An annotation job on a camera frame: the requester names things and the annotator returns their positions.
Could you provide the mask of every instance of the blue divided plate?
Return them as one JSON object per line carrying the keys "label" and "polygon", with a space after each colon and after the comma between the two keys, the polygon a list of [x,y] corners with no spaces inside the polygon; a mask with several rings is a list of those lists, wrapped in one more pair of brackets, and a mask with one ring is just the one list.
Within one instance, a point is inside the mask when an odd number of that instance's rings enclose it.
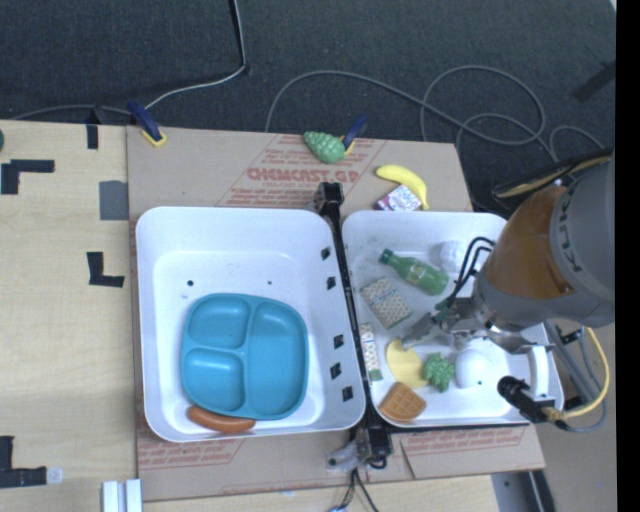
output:
{"label": "blue divided plate", "polygon": [[309,373],[307,327],[290,306],[244,294],[212,294],[191,307],[180,374],[191,401],[209,411],[282,419],[302,403]]}

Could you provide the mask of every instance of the sausage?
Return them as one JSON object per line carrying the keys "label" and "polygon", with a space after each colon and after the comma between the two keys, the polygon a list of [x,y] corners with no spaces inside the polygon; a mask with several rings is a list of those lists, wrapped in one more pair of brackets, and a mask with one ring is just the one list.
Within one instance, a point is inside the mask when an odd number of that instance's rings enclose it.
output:
{"label": "sausage", "polygon": [[197,405],[189,407],[187,417],[202,427],[224,432],[225,434],[236,434],[244,430],[249,430],[256,424],[256,420],[252,418],[224,416],[207,411]]}

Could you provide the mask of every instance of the dark gray carpet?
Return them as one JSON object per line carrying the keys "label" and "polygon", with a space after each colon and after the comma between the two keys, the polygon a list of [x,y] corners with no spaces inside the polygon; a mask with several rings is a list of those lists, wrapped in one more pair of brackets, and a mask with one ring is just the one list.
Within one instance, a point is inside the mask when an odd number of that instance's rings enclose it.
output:
{"label": "dark gray carpet", "polygon": [[[468,70],[437,83],[428,102],[458,122],[501,140],[465,133],[460,158],[479,210],[508,214],[491,188],[535,169],[612,146],[615,137],[616,12],[608,0],[320,0],[239,1],[250,72],[224,85],[171,96],[151,108],[160,124],[262,131],[278,91],[316,70],[382,81],[422,99],[441,73],[460,66],[501,70],[539,98],[540,117],[524,89],[493,72]],[[227,0],[159,4],[34,0],[0,3],[0,117],[65,104],[124,109],[178,87],[219,79],[240,64]],[[419,107],[345,76],[297,82],[277,104],[270,130],[339,134],[365,114],[366,136],[421,140]],[[127,118],[110,114],[110,121]],[[83,122],[86,111],[32,119]],[[426,111],[428,140],[456,142],[459,127]],[[589,134],[563,130],[572,126]]]}

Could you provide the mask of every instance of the cardboard sheet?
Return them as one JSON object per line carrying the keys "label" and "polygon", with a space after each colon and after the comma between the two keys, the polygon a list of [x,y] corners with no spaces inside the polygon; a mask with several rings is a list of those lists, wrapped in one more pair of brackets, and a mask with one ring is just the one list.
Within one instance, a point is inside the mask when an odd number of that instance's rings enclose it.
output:
{"label": "cardboard sheet", "polygon": [[[154,148],[139,128],[127,128],[131,288],[136,357],[138,476],[145,501],[343,485],[329,473],[328,452],[347,432],[174,444],[147,426],[140,375],[135,248],[137,219],[156,206],[305,208],[319,183],[340,182],[343,218],[371,209],[397,183],[375,169],[398,164],[421,175],[431,210],[471,210],[455,148],[449,144],[362,139],[347,159],[319,162],[301,136],[163,128]],[[393,436],[394,453],[370,482],[484,474],[544,466],[533,427],[407,433]]]}

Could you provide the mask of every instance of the blue clamp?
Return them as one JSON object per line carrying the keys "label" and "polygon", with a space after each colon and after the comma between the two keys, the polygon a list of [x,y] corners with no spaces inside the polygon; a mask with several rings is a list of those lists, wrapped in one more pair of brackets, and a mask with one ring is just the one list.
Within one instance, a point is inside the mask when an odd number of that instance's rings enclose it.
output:
{"label": "blue clamp", "polygon": [[167,136],[160,131],[160,128],[158,128],[158,125],[146,108],[131,100],[127,103],[127,110],[135,117],[138,124],[142,127],[142,135],[144,135],[151,144],[155,147],[160,147],[167,141]]}
{"label": "blue clamp", "polygon": [[348,151],[351,144],[353,143],[353,140],[356,137],[360,137],[360,135],[362,135],[366,129],[367,129],[367,116],[360,116],[358,119],[355,120],[355,122],[353,123],[353,126],[349,129],[349,131],[346,133],[346,135],[342,139],[342,143],[344,144],[344,149]]}

